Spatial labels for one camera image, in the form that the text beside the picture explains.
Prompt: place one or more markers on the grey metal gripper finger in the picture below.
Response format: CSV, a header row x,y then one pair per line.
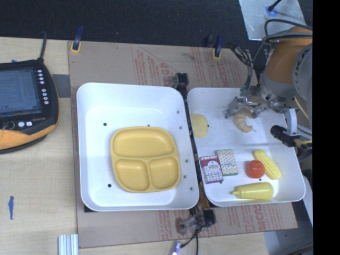
x,y
235,105
258,110

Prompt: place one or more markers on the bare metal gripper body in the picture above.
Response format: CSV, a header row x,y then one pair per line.
x,y
259,95

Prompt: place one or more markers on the beige croissant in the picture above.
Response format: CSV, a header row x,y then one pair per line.
x,y
240,121

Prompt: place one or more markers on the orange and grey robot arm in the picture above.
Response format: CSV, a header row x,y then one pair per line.
x,y
281,60

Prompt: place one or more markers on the white plastic tray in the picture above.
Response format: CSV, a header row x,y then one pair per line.
x,y
228,139
101,108

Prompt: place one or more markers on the pale yellow round slice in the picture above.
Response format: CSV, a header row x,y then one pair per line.
x,y
199,126

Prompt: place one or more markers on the thin black and white rod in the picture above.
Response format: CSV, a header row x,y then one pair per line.
x,y
191,137

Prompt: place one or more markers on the yellow corn cob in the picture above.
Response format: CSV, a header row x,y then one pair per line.
x,y
267,164

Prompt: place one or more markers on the yellow patterned carton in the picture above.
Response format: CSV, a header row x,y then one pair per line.
x,y
227,162

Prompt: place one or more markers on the red tomato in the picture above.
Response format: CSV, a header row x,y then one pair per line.
x,y
255,169

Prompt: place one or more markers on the red and white carton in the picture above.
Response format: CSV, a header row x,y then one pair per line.
x,y
211,169

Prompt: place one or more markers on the yellow mustard bottle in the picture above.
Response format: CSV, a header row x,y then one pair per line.
x,y
256,191

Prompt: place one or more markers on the yellow divided plate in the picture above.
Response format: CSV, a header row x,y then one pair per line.
x,y
144,158

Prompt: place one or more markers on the brown cardboard board red print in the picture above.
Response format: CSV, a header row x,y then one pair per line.
x,y
111,62

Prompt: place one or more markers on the black cylinder on white bracket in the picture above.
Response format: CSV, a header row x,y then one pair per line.
x,y
282,134

